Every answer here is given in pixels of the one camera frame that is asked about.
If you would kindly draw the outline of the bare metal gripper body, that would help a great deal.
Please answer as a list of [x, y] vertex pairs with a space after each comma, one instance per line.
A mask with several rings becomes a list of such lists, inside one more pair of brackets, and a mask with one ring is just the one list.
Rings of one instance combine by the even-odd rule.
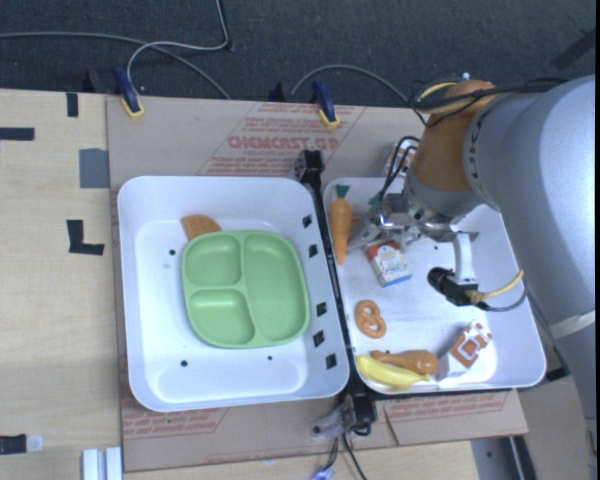
[[369, 218], [383, 231], [414, 231], [436, 242], [448, 242], [457, 233], [454, 226], [478, 205], [468, 192], [435, 192], [432, 197], [401, 192], [380, 198], [376, 194], [369, 200]]

